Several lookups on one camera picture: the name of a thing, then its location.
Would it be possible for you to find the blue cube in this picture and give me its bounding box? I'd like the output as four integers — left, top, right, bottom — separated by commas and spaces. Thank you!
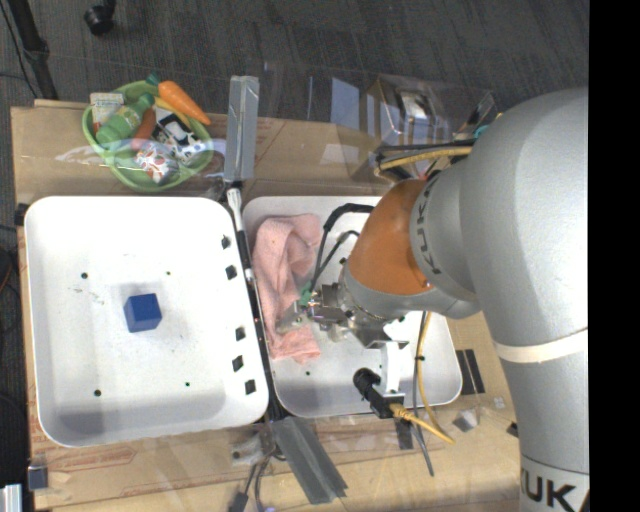
122, 292, 164, 334

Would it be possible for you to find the black and white carton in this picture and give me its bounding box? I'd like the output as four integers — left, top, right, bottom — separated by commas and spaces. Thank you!
151, 111, 207, 162

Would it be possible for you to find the brown cardboard board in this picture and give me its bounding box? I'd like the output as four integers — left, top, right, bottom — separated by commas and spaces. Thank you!
9, 98, 522, 512

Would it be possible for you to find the red sausage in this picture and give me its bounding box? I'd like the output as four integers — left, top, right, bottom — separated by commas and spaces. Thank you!
131, 106, 158, 142

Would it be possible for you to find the green bowl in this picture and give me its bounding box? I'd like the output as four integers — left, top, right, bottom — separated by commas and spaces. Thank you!
81, 80, 216, 193

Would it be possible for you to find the green bottle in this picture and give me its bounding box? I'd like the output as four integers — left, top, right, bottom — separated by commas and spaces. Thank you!
95, 92, 156, 147

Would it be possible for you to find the white plastic tray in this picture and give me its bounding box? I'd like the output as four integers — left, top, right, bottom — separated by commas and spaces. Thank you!
241, 195, 464, 419
23, 195, 271, 448

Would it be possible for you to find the yellow banana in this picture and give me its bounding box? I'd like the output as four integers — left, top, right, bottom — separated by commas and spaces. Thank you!
153, 96, 191, 128

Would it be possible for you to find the pink cloth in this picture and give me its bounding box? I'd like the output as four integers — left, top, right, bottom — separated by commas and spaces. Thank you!
250, 212, 324, 365

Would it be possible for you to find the orange carrot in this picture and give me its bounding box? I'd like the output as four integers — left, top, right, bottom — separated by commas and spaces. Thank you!
145, 71, 213, 127

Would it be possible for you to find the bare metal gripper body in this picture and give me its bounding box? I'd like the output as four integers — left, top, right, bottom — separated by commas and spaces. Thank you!
306, 281, 387, 347

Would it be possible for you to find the white packet with red print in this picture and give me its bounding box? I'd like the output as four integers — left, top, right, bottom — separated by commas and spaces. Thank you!
131, 141, 180, 185

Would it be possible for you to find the black cylinder on white bracket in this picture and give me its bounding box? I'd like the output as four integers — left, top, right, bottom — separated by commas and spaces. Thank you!
352, 338, 410, 420

